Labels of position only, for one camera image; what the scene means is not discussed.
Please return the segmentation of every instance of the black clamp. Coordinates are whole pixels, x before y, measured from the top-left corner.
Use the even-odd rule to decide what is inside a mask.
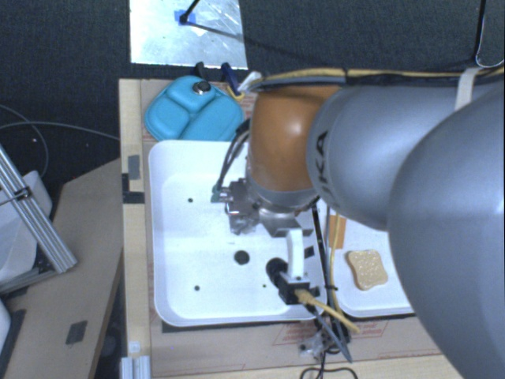
[[[22,201],[30,198],[33,195],[32,189],[29,186],[24,186],[14,193],[14,196],[6,201],[0,202],[0,206],[8,204],[13,201]]]

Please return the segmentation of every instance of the gray robot arm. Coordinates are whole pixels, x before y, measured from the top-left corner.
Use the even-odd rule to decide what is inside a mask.
[[[454,112],[455,88],[333,95],[307,147],[316,192],[387,230],[405,292],[464,377],[505,372],[503,81]]]

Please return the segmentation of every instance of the white tray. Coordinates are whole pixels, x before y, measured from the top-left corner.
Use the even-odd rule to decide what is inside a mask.
[[[215,184],[229,143],[162,141],[149,154],[153,230],[155,307],[170,325],[220,325],[313,318],[304,306],[287,306],[266,273],[275,257],[287,261],[284,238],[271,238],[263,226],[249,235],[230,233],[224,204],[212,204]],[[243,177],[244,147],[230,169],[230,180]],[[297,218],[312,228],[312,214]],[[315,255],[305,260],[312,287],[326,302],[315,234],[304,238]],[[237,251],[249,263],[234,260]]]
[[[353,250],[376,250],[382,259],[388,279],[362,291],[354,283],[346,254]],[[412,313],[413,309],[396,272],[387,232],[376,231],[353,220],[346,221],[343,249],[335,252],[335,285],[342,310],[354,317],[378,317]]]

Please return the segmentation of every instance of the blue plastic container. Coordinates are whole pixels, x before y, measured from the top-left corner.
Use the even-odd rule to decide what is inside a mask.
[[[145,112],[144,123],[158,141],[231,141],[244,121],[237,102],[195,76],[168,85]]]

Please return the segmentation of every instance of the metal bracket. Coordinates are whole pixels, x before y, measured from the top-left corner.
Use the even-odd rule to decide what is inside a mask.
[[[8,204],[13,201],[22,201],[26,198],[30,198],[32,195],[33,195],[33,193],[32,193],[32,190],[30,189],[30,187],[24,186],[23,188],[16,191],[12,198],[9,198],[6,201],[0,202],[0,206]]]
[[[151,361],[147,355],[138,358],[124,357],[119,368],[121,379],[151,379]]]
[[[40,249],[44,252],[56,273],[60,274],[72,268],[77,263],[76,258],[62,241],[62,238],[39,207],[37,201],[35,201],[32,191],[24,184],[19,171],[7,156],[1,144],[0,189],[2,189],[8,198],[7,202],[3,201],[0,205],[12,203],[21,220],[23,220],[33,237],[36,238]],[[23,282],[42,279],[42,274],[38,277],[32,275],[33,272],[30,272],[26,276],[20,277],[19,280],[16,280],[15,284],[18,285]]]
[[[319,330],[314,336],[303,340],[298,349],[300,355],[312,356],[319,361],[323,352],[332,344],[333,340],[330,336],[323,330]]]
[[[230,218],[230,229],[236,235],[254,231],[260,222],[258,206],[249,195],[247,182],[244,178],[232,181],[230,187],[223,187],[220,193],[213,196],[217,201],[225,203],[225,212]]]
[[[294,212],[276,213],[262,208],[260,210],[260,222],[268,230],[271,237],[286,237],[292,230],[301,230],[304,237],[312,234],[313,229],[301,229],[300,224],[294,217]]]
[[[56,275],[56,272],[52,270],[40,272],[38,268],[32,268],[30,271],[11,279],[9,282],[1,284],[0,295],[12,293],[54,275]]]

